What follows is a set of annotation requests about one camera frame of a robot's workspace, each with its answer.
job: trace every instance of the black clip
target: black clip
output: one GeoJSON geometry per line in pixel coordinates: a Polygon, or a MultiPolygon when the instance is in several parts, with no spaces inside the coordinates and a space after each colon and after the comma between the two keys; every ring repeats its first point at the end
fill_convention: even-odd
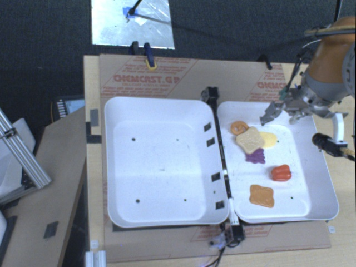
{"type": "Polygon", "coordinates": [[[139,42],[135,41],[131,44],[131,46],[128,48],[128,53],[132,56],[135,56],[139,53],[139,42]]]}
{"type": "Polygon", "coordinates": [[[269,70],[271,70],[273,67],[272,67],[272,65],[271,65],[271,63],[269,62],[269,59],[268,59],[268,56],[267,55],[264,55],[264,54],[262,54],[262,55],[260,55],[260,57],[256,60],[256,61],[263,61],[263,62],[265,62],[266,63],[266,65],[267,65],[267,68],[269,69],[269,70]]]}
{"type": "Polygon", "coordinates": [[[219,91],[217,87],[207,87],[200,94],[200,100],[211,105],[212,102],[216,102],[219,98],[219,91]]]}

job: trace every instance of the wooden table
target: wooden table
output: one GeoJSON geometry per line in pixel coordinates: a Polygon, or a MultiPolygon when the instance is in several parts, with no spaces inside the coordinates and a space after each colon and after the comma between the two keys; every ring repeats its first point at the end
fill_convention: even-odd
{"type": "MultiPolygon", "coordinates": [[[[90,112],[93,108],[100,109],[99,57],[85,57],[85,96],[86,121],[90,122],[90,112]]],[[[285,76],[289,79],[293,65],[283,64],[285,76]]],[[[350,116],[345,121],[345,140],[353,147],[352,118],[355,100],[347,97],[340,105],[334,105],[333,110],[346,111],[350,116]]],[[[332,135],[331,120],[314,117],[317,130],[332,135]]],[[[101,134],[101,124],[91,127],[92,135],[101,134]]],[[[330,234],[332,247],[329,249],[283,251],[274,253],[240,254],[223,256],[219,266],[353,266],[356,262],[356,212],[355,212],[355,164],[344,158],[333,158],[325,155],[330,175],[337,193],[340,212],[328,226],[335,228],[330,234]]],[[[92,251],[105,248],[103,229],[103,188],[101,144],[87,145],[87,176],[88,176],[88,207],[89,228],[92,251]]],[[[157,266],[204,266],[214,258],[183,258],[169,260],[150,260],[124,263],[110,263],[109,267],[157,267],[157,266]]]]}
{"type": "Polygon", "coordinates": [[[36,159],[52,182],[4,211],[17,220],[3,267],[62,266],[85,176],[84,108],[46,127],[36,159]],[[57,227],[45,238],[48,225],[57,227]]]}

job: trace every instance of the yellow toy cheese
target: yellow toy cheese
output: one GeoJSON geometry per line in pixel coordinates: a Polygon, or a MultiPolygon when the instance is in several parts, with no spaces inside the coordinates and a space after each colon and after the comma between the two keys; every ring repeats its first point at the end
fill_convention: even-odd
{"type": "Polygon", "coordinates": [[[265,141],[265,144],[262,146],[263,149],[273,147],[277,143],[277,136],[271,132],[260,131],[260,136],[265,141]]]}

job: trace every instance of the orange toy food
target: orange toy food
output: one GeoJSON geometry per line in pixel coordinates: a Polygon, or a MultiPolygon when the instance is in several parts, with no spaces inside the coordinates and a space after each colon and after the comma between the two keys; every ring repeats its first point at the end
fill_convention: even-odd
{"type": "Polygon", "coordinates": [[[249,128],[248,124],[246,124],[245,122],[242,121],[237,121],[237,122],[233,122],[231,125],[231,132],[234,135],[240,135],[242,133],[244,133],[245,131],[247,131],[247,129],[249,128]]]}
{"type": "Polygon", "coordinates": [[[287,164],[272,169],[273,181],[288,181],[291,178],[290,168],[287,164]]]}
{"type": "Polygon", "coordinates": [[[263,207],[274,207],[273,189],[260,185],[250,186],[250,202],[263,207]]]}

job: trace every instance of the black fabric backdrop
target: black fabric backdrop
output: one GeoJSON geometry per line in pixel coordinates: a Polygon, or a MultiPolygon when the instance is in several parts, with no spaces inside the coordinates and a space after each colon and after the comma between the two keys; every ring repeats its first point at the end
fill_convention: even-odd
{"type": "MultiPolygon", "coordinates": [[[[303,32],[333,22],[336,0],[169,0],[175,50],[157,56],[294,62],[303,32]]],[[[355,15],[343,0],[341,17],[355,15]]],[[[83,56],[127,54],[91,44],[91,0],[0,0],[0,108],[32,132],[50,103],[83,93],[83,56]]]]}

